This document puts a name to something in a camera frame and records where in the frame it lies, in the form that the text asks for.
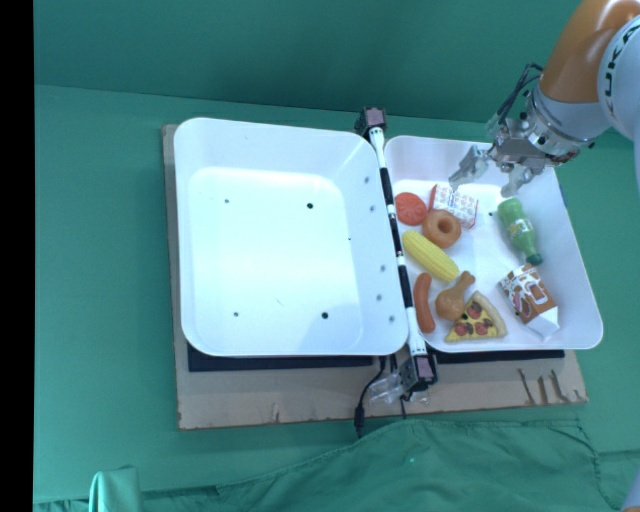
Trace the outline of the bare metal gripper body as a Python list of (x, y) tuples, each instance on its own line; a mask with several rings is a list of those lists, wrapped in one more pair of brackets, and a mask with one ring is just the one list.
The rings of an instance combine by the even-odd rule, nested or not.
[(545, 167), (562, 165), (580, 153), (578, 140), (533, 121), (506, 118), (494, 128), (493, 138), (487, 153), (503, 169), (521, 166), (539, 174)]

